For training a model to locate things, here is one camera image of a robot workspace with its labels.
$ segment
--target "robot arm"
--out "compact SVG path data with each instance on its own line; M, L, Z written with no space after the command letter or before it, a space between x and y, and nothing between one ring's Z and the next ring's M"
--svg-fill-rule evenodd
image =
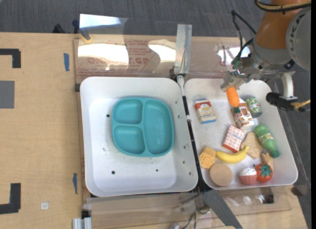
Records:
M267 100L283 110L292 110L294 107L289 103L297 98L293 96L291 73L280 69L293 60L310 73L311 0L272 0L270 4L255 0L255 3L265 14L255 38L243 46L249 47L250 54L238 55L233 60L234 71L227 72L221 89L239 88L262 77L282 78L284 94L278 97L272 93Z

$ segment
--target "toy bread slice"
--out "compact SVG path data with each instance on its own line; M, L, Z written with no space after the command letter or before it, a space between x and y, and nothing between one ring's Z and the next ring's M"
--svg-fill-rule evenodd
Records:
M240 145L240 149L244 149L245 146L249 146L247 154L252 158L257 159L260 157L260 154L263 150L263 147L254 132L249 132Z
M262 159L262 162L269 165L273 170L273 158L270 156L269 153L261 153L260 157Z
M215 163L216 151L210 147L204 148L202 153L198 156L199 163L202 168L210 169Z

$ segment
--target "toy juice box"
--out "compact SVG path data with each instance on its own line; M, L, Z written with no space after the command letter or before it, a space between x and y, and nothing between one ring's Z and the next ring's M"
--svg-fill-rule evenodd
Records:
M244 131L233 125L230 125L222 146L236 153L239 151L243 137Z
M201 124L216 121L216 115L212 108L211 102L206 98L195 100L194 108L197 112L197 116Z
M234 108L231 108L236 126L241 130L247 130L251 128L255 122L252 118L247 103L240 99L240 103L237 107L239 108L239 113L235 113Z

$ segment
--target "plastic carrot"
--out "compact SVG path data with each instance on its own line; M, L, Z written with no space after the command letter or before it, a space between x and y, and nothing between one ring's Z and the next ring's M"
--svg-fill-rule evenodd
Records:
M239 96L237 94L236 88L234 86L228 88L226 90L226 95L227 95L229 104L233 107L237 107L239 104Z

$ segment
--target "wooden board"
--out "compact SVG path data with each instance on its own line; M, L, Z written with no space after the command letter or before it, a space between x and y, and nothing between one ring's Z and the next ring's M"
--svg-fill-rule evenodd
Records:
M11 56L0 56L0 80L15 82L14 108L0 109L0 204L9 203L10 184L21 183L21 209L0 215L1 228L71 228L81 217L75 37L0 33L0 47L18 48L22 64L13 69Z

